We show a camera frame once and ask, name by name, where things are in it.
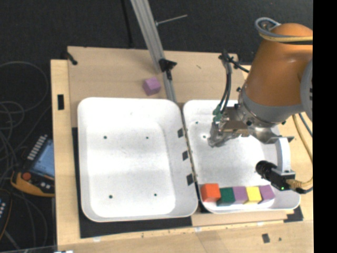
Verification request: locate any pale wood board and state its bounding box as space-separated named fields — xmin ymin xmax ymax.
xmin=66 ymin=45 xmax=304 ymax=228

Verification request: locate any black cylinder on white bracket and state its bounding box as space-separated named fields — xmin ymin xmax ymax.
xmin=255 ymin=137 xmax=296 ymax=191

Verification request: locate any white plastic tray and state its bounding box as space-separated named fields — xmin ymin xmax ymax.
xmin=182 ymin=99 xmax=302 ymax=215
xmin=77 ymin=96 xmax=199 ymax=223

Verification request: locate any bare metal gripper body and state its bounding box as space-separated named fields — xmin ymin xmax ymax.
xmin=217 ymin=105 xmax=281 ymax=143

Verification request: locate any purple cube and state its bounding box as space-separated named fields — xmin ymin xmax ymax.
xmin=142 ymin=76 xmax=162 ymax=96
xmin=258 ymin=184 xmax=276 ymax=204
xmin=232 ymin=186 xmax=250 ymax=205

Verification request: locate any orange cube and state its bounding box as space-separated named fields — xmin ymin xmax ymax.
xmin=200 ymin=183 xmax=222 ymax=203

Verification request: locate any yellow cube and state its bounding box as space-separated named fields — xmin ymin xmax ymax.
xmin=245 ymin=186 xmax=263 ymax=205

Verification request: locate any green cube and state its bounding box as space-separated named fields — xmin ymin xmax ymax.
xmin=216 ymin=187 xmax=236 ymax=207

